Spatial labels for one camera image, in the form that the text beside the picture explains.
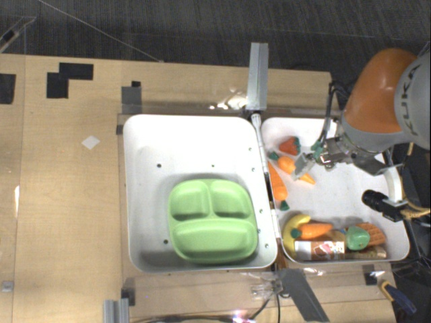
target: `toy banana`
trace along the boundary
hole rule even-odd
[[[295,252],[295,236],[292,236],[292,230],[298,230],[298,227],[310,221],[310,215],[298,214],[291,218],[283,227],[283,245],[293,258],[296,257]]]

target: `toy carrot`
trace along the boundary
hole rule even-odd
[[[312,240],[333,229],[331,223],[306,223],[298,228],[301,231],[301,240]]]
[[[280,169],[282,169],[284,172],[287,172],[288,174],[291,174],[295,170],[295,161],[286,155],[280,157],[276,152],[272,152],[269,155],[269,158],[272,160],[277,161],[277,164]],[[303,177],[300,177],[300,180],[303,180],[305,182],[316,184],[316,181],[313,180],[313,178],[309,174],[303,175]]]
[[[298,155],[301,152],[301,144],[297,137],[290,137],[289,139],[281,143],[278,149],[284,153]]]
[[[272,186],[272,192],[274,194],[274,199],[279,201],[284,201],[288,197],[288,190],[286,189],[286,186],[283,183],[283,180],[277,173],[277,171],[274,169],[271,163],[268,162],[268,169],[269,169],[269,177],[271,178],[271,186]]]

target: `green plate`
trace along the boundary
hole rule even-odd
[[[250,256],[257,247],[250,196],[235,182],[181,182],[170,193],[168,214],[175,252],[190,262],[236,262]]]

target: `wooden table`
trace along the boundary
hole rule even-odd
[[[58,72],[60,62],[93,64],[94,78],[70,80],[67,100],[47,99],[46,74]],[[17,75],[13,104],[0,106],[0,281],[15,283],[13,292],[0,293],[0,321],[101,322],[103,301],[119,299],[123,285],[121,87],[140,81],[144,103],[162,108],[209,107],[245,92],[248,69],[0,55],[0,73]],[[319,114],[329,81],[328,73],[270,70],[268,105]],[[89,136],[100,140],[91,150],[81,144]],[[388,264],[376,269],[393,282]],[[365,286],[360,269],[324,272],[308,280],[332,322],[395,322],[391,304],[376,286]],[[160,286],[148,289],[163,294]],[[175,294],[193,301],[195,290],[179,287]],[[163,312],[164,298],[152,298],[149,305]],[[290,299],[281,304],[282,322],[302,322]],[[276,322],[276,311],[271,302],[258,322]]]

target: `plastic bin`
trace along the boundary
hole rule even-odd
[[[163,273],[264,268],[277,256],[256,133],[238,117],[136,115],[123,130],[129,255],[140,271]],[[250,195],[258,242],[244,260],[205,265],[181,258],[172,245],[168,199],[186,180],[230,180]]]
[[[323,120],[320,119],[269,118],[262,124],[265,149],[268,152],[278,151],[278,145],[287,137],[297,136],[302,145],[301,151],[308,153],[311,145],[319,137],[322,125]],[[334,133],[335,124],[332,124],[329,135],[333,136]],[[361,201],[362,193],[367,189],[388,193],[384,176],[371,176],[353,164],[337,164],[330,172],[323,166],[315,165],[309,173],[316,180],[316,184],[311,185],[301,180],[293,181],[289,175],[281,170],[277,171],[287,186],[289,192],[287,202],[290,206],[289,211],[278,213],[281,228],[291,216],[298,213],[308,214],[314,220],[330,222],[335,229],[367,221],[379,227],[386,236],[387,242],[383,245],[387,251],[385,261],[401,260],[408,255],[409,239],[403,222],[393,223]],[[367,260],[326,261],[325,264],[329,262]]]

